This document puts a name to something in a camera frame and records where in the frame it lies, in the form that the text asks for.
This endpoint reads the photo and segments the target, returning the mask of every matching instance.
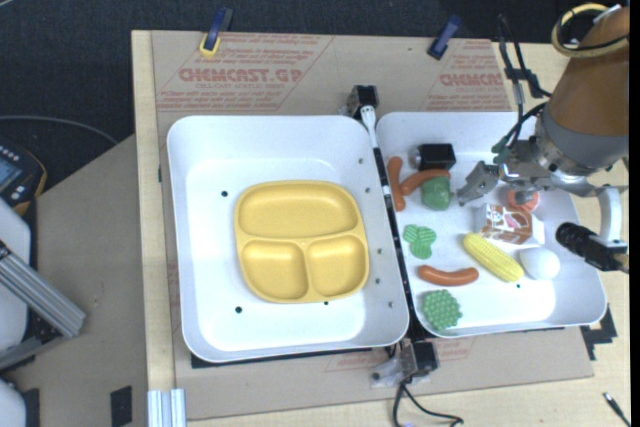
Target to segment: sausage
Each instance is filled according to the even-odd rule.
[[[389,177],[389,187],[391,187],[391,196],[393,197],[393,206],[396,212],[401,212],[407,206],[406,201],[400,192],[400,169],[402,168],[402,159],[400,157],[391,157],[387,162],[387,175]]]
[[[460,269],[454,272],[441,271],[430,265],[421,265],[418,267],[418,277],[434,285],[442,285],[445,287],[455,287],[473,283],[478,279],[479,275],[480,273],[475,267]]]
[[[424,182],[431,178],[435,178],[436,176],[446,176],[450,179],[451,173],[446,169],[425,169],[424,171],[418,171],[402,181],[400,184],[400,192],[405,196],[408,196]]]

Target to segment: corn cob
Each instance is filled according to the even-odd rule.
[[[524,269],[518,262],[481,235],[465,235],[462,245],[478,263],[504,281],[518,281],[524,276]]]

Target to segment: wooden table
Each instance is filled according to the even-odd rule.
[[[167,391],[176,386],[176,376],[169,318],[163,204],[158,182],[160,157],[152,33],[134,31],[132,50],[147,378],[150,390]],[[541,85],[546,89],[553,89],[566,65],[566,58],[558,55],[550,45],[544,44],[525,44],[523,53],[528,66],[537,73]],[[622,166],[616,166],[612,173],[607,175],[609,182],[628,183],[627,172]],[[623,237],[628,241],[628,193],[623,194],[623,199],[625,208]],[[583,224],[598,231],[599,210],[596,200],[580,200],[576,203]],[[597,346],[597,360],[593,362],[595,372],[593,378],[431,395],[423,397],[425,407],[461,416],[465,420],[465,425],[468,426],[622,425],[606,404],[602,394],[605,391],[609,392],[630,417],[629,277],[622,273],[606,273],[602,275],[602,281],[618,336],[612,344]],[[237,427],[256,424],[265,427],[390,425],[390,412],[391,401],[382,400],[203,420],[189,422],[189,425],[202,427],[226,425]],[[432,418],[427,419],[406,399],[401,404],[399,415],[402,422],[412,422],[415,425],[436,422]]]

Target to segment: toy sausage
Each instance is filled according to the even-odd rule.
[[[402,159],[400,157],[391,157],[387,162],[387,175],[389,176],[389,187],[391,187],[391,196],[393,197],[393,205],[397,212],[401,212],[407,206],[402,192],[400,192],[400,169],[402,168]]]
[[[430,265],[421,265],[418,267],[418,277],[434,285],[442,285],[445,287],[455,287],[473,283],[478,279],[479,275],[480,273],[475,267],[454,272],[441,271]]]
[[[425,169],[424,171],[418,171],[402,181],[400,184],[400,192],[405,196],[408,196],[424,182],[431,178],[435,178],[436,176],[446,176],[447,178],[451,178],[451,173],[446,169]]]

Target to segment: brown cylinder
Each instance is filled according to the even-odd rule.
[[[627,36],[629,7],[601,18],[578,48]],[[629,134],[629,45],[598,57],[572,57],[549,101],[549,114],[563,128],[598,136]]]

